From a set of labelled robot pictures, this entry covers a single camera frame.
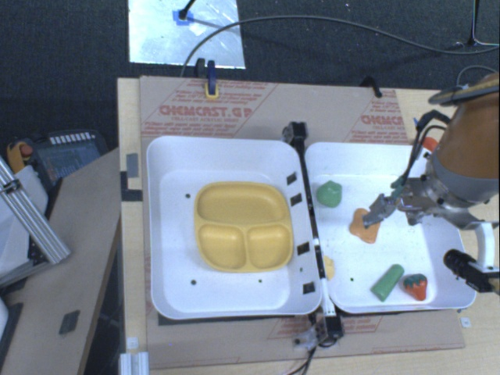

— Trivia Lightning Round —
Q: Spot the red toy strawberry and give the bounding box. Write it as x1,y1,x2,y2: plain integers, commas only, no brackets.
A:
402,273,428,302

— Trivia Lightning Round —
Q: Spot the orange flat toy food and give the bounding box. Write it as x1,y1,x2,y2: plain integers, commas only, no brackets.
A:
348,208,382,245

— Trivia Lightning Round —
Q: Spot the black cylinder on white bracket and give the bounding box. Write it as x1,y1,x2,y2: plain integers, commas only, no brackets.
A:
443,221,500,295

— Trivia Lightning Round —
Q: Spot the green toy pepper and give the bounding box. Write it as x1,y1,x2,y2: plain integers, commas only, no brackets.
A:
316,180,344,209

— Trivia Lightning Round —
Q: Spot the yellow divided plate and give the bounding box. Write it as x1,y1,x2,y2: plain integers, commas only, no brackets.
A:
194,181,295,274

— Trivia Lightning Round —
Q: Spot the green toy cucumber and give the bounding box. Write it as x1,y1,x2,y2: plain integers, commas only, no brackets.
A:
370,264,405,302

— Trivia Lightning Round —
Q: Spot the thin black and white rod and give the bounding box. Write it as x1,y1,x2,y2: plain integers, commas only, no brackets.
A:
293,138,336,316

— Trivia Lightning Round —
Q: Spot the brown cardboard board red print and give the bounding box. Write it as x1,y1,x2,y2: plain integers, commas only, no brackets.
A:
138,75,466,370

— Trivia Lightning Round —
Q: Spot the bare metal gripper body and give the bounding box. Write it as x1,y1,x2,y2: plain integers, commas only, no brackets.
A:
392,177,484,230

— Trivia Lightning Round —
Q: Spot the white plastic tray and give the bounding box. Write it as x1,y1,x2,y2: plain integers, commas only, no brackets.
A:
304,141,478,315
146,135,323,320

